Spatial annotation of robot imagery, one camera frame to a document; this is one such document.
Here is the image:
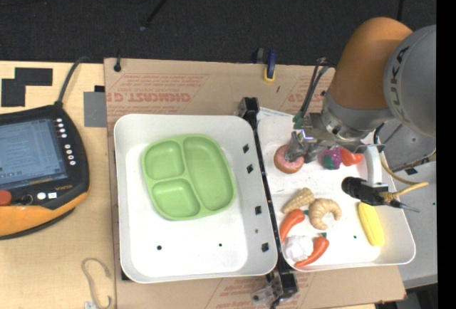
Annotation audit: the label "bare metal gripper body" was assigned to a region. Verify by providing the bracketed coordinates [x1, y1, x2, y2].
[298, 112, 364, 152]

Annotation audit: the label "pink doughnut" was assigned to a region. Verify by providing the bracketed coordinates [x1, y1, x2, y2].
[273, 143, 306, 175]

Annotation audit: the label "purple grapes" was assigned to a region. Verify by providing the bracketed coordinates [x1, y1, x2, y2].
[318, 146, 343, 171]

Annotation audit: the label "red pepper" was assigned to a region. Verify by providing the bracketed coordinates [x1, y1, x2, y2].
[338, 146, 364, 167]

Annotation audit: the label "thin black rod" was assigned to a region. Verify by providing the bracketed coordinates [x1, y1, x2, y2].
[245, 110, 291, 278]

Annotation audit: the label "beige corn cob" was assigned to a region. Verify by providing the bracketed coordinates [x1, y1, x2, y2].
[281, 187, 316, 214]

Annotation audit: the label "beige croissant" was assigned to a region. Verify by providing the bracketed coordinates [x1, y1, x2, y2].
[308, 197, 343, 231]

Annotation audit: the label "orange carrot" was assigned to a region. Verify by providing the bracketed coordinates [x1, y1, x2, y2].
[279, 208, 311, 243]
[294, 232, 331, 269]

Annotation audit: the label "green divided plate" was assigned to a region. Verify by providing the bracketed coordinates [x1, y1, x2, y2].
[140, 133, 237, 221]

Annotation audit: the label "yellow corn cob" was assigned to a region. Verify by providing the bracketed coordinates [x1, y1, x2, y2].
[357, 201, 386, 248]

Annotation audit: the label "white plastic tray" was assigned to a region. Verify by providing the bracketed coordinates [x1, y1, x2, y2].
[256, 110, 418, 272]
[113, 113, 279, 284]

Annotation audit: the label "brown cardboard board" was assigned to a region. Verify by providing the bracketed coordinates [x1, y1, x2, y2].
[103, 57, 408, 309]

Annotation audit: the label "black cylinder on white bracket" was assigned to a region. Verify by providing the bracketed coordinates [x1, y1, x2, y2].
[341, 143, 390, 207]

